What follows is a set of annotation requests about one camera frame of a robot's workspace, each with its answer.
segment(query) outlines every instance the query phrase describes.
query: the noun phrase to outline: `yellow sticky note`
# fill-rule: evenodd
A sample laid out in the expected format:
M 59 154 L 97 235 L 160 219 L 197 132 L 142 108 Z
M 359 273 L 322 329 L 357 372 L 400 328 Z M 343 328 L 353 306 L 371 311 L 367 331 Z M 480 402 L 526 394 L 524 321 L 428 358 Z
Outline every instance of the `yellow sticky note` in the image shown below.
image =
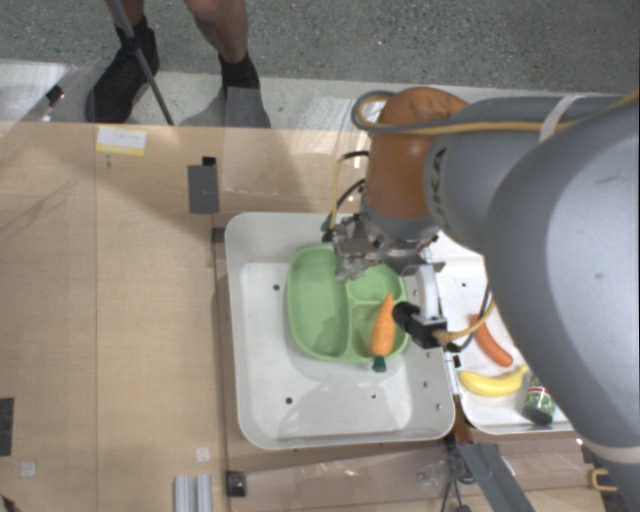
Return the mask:
M 100 126 L 96 151 L 144 156 L 146 142 L 147 133 L 144 130 Z

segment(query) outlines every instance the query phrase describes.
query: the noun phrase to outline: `green can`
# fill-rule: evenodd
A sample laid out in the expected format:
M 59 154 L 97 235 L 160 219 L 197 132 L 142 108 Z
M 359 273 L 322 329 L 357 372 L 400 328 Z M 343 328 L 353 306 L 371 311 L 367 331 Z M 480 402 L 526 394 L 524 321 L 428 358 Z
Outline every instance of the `green can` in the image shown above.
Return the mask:
M 548 425 L 553 421 L 556 402 L 535 375 L 529 380 L 529 390 L 524 401 L 522 415 L 538 425 Z

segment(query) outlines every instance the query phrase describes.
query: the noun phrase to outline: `toy banana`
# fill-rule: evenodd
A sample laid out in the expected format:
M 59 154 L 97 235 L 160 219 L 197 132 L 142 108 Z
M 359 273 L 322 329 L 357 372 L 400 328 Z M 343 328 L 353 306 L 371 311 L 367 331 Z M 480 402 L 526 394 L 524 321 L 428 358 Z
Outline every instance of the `toy banana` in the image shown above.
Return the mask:
M 521 365 L 517 370 L 498 377 L 486 377 L 479 373 L 460 370 L 458 378 L 472 393 L 481 396 L 505 396 L 515 393 L 522 386 L 522 379 L 529 368 Z

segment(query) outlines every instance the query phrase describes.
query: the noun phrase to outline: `orange carrot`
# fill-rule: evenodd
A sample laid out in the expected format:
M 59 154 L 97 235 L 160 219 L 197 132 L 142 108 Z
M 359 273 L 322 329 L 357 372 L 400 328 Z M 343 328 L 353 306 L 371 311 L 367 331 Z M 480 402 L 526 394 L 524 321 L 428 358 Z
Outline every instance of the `orange carrot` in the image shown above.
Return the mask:
M 471 324 L 473 325 L 477 321 L 478 315 L 473 315 L 471 317 Z M 484 353 L 500 366 L 511 366 L 513 364 L 513 357 L 493 339 L 486 322 L 476 331 L 476 342 Z
M 384 359 L 382 358 L 388 356 L 391 350 L 393 350 L 395 327 L 396 324 L 393 321 L 393 294 L 387 293 L 387 296 L 382 302 L 382 306 L 380 306 L 376 321 L 373 324 L 371 342 L 369 344 L 369 350 L 371 350 L 371 353 L 376 357 L 377 364 L 381 365 L 379 370 L 376 369 L 376 365 L 374 365 L 374 370 L 376 371 L 384 371 L 384 369 L 382 369 Z

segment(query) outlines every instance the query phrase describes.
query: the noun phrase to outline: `floor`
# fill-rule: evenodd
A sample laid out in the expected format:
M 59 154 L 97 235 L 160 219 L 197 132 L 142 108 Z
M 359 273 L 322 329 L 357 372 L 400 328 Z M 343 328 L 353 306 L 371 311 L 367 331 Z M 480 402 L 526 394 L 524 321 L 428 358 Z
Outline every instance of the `floor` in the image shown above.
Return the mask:
M 84 98 L 116 38 L 99 0 L 5 0 L 0 59 L 80 71 L 56 115 L 82 120 Z M 637 87 L 637 0 L 246 0 L 249 47 L 277 128 L 335 128 L 378 86 L 405 84 L 624 93 Z M 180 0 L 147 2 L 160 89 L 176 124 L 220 124 L 219 65 Z M 132 123 L 164 123 L 151 91 Z

